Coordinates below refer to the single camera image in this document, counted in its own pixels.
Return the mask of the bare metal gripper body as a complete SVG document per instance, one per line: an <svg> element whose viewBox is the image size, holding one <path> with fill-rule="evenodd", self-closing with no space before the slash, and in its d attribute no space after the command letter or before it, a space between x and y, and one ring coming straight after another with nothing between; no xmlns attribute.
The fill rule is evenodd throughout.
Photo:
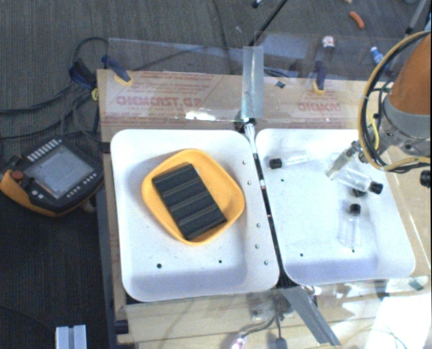
<svg viewBox="0 0 432 349"><path fill-rule="evenodd" d="M381 125L378 129L377 151L384 153L389 148L397 148L408 156L431 157L431 140L410 137L391 125Z"/></svg>

